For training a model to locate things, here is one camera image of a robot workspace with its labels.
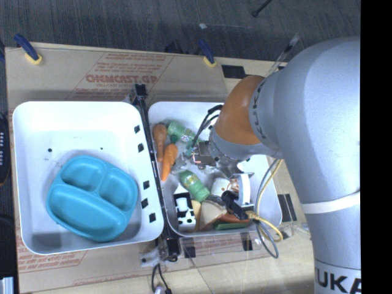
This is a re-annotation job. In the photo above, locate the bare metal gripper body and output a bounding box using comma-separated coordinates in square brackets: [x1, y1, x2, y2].
[192, 140, 251, 178]

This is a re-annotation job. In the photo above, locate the orange carrot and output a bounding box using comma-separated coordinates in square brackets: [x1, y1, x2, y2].
[160, 142, 179, 183]
[152, 122, 168, 164]

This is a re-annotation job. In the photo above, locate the green plastic bottle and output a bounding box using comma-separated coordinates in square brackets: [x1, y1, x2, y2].
[166, 119, 203, 144]
[178, 169, 211, 203]

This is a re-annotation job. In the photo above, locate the thin black rod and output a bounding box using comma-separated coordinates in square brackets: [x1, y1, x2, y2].
[134, 96, 176, 251]

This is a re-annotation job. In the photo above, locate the white cup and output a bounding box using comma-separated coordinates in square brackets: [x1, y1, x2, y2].
[210, 176, 231, 197]

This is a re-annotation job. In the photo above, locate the white plastic tray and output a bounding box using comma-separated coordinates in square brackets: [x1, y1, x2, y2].
[147, 100, 283, 238]
[12, 100, 165, 255]

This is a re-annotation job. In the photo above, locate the black and white carton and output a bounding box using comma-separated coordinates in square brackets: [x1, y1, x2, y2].
[172, 190, 198, 233]

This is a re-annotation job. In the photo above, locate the yellow cheese wedge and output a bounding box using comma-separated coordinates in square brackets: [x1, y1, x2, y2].
[190, 199, 202, 227]

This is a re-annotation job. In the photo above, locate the beige bread slice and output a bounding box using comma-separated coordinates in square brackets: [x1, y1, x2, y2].
[198, 199, 228, 232]

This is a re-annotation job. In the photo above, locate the orange sausage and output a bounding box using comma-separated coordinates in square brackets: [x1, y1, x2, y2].
[219, 212, 251, 225]

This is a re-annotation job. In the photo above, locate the green flat block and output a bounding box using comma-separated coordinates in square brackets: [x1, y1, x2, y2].
[213, 221, 249, 231]

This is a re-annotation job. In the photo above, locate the blue divided plate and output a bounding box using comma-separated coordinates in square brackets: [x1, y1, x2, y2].
[45, 154, 140, 243]

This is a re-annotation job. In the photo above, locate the brown cardboard board red print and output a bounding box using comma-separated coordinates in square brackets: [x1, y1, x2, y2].
[4, 41, 307, 294]

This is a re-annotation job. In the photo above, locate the black cylinder on white bracket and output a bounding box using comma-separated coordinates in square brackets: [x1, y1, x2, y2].
[220, 171, 255, 221]

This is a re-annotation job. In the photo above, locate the black block with thin wires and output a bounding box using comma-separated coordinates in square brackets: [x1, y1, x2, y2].
[157, 237, 182, 261]
[134, 83, 149, 102]

